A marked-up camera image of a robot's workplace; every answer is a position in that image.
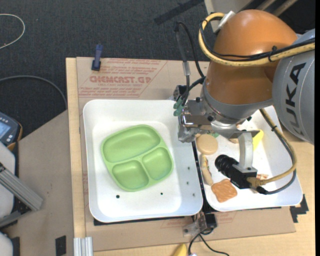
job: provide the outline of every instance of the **blue clip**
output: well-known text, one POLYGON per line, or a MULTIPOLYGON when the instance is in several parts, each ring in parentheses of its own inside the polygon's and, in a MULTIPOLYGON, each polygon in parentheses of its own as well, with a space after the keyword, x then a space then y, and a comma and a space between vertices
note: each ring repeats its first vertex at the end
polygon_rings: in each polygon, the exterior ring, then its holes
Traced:
POLYGON ((94 71, 100 71, 100 66, 101 66, 101 53, 102 53, 102 49, 104 47, 101 44, 97 44, 95 47, 95 56, 94 56, 94 60, 92 61, 92 67, 91 69, 94 71))

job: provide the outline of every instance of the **banana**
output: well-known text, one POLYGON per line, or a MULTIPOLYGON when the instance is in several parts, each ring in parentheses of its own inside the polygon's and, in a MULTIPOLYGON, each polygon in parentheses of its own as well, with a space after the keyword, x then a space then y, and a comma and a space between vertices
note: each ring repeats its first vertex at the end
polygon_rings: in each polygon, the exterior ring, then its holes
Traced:
POLYGON ((187 246, 184 243, 180 244, 172 256, 187 256, 187 246))

